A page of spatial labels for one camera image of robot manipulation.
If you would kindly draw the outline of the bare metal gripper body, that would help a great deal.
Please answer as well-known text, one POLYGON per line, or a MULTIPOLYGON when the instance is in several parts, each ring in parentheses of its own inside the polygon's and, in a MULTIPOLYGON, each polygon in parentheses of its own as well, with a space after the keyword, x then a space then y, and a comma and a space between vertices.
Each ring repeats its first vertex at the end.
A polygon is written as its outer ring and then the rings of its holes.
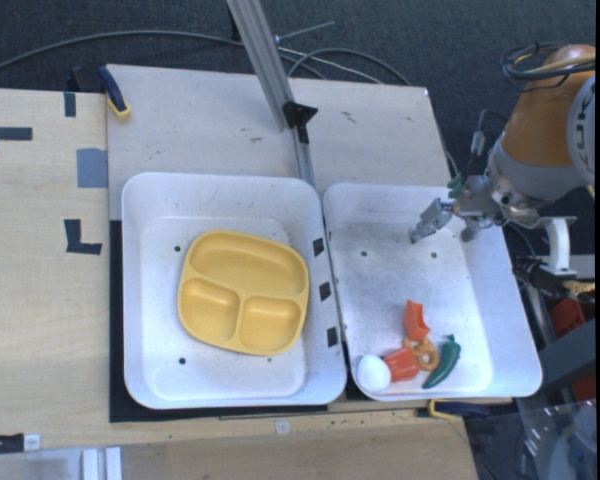
POLYGON ((452 179, 452 213, 467 223, 514 223, 534 229, 547 220, 539 212, 545 205, 545 201, 524 194, 496 171, 452 179))

